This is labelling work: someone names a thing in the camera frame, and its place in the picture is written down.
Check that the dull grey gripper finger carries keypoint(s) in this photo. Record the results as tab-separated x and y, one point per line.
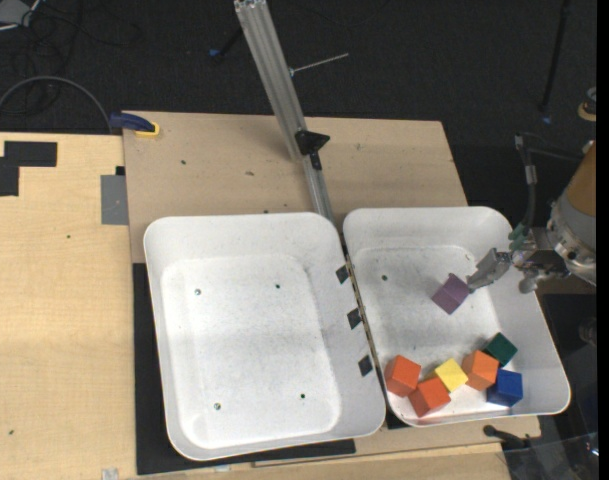
486	279
492	259

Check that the blue cube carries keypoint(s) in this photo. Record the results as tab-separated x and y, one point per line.
506	387

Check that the orange cube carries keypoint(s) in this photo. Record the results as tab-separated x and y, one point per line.
429	396
480	370
402	375

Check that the yellow cube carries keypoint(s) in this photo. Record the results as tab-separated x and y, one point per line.
451	374

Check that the brown flat board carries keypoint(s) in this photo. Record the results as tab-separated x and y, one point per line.
224	168

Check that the white plastic tray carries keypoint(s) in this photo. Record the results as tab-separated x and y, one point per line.
249	338
424	318

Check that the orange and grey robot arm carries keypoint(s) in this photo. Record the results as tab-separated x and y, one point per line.
580	193

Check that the purple cube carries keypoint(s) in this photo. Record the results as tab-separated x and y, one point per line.
450	294

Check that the green cube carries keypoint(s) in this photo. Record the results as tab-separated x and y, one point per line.
501	349

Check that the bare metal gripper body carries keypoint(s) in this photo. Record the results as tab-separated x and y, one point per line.
546	260

